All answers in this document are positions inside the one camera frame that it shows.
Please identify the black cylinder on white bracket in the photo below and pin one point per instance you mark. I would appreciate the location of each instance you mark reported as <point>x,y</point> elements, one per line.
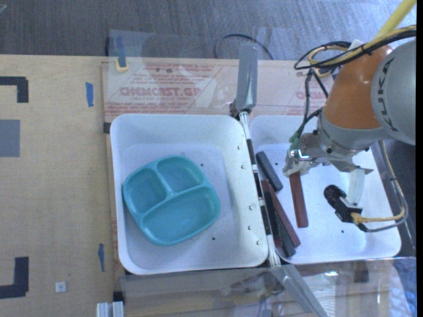
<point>343,205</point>

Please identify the small white square pad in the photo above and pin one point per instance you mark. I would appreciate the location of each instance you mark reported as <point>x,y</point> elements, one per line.
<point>60,286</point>

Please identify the thin black and white rod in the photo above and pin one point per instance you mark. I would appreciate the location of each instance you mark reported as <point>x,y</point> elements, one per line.
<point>255,167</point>

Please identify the teal divided plate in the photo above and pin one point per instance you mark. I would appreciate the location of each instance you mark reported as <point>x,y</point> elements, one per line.
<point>172,200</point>

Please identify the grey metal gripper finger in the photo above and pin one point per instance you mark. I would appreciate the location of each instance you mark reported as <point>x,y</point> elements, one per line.
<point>289,167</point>
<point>305,165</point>

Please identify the reddish brown bar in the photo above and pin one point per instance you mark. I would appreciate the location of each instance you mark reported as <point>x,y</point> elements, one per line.
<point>299,203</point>

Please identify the long dark grey bar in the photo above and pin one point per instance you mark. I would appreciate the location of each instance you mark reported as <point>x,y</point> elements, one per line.
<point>287,244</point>

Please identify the white plastic tray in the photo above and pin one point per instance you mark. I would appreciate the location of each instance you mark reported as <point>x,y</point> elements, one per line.
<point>185,134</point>
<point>330,243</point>

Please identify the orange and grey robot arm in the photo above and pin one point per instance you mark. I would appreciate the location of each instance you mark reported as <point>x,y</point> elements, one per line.
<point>353,91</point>

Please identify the brown cardboard board red print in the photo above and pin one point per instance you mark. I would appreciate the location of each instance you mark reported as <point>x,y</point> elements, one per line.
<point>165,88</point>

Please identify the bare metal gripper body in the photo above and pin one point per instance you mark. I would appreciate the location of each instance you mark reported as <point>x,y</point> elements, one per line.
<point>317,149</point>

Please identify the short black bar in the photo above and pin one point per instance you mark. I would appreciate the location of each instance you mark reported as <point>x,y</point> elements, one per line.
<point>269,171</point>

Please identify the long brown bar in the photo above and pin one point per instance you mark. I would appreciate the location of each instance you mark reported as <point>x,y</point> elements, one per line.
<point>285,216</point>

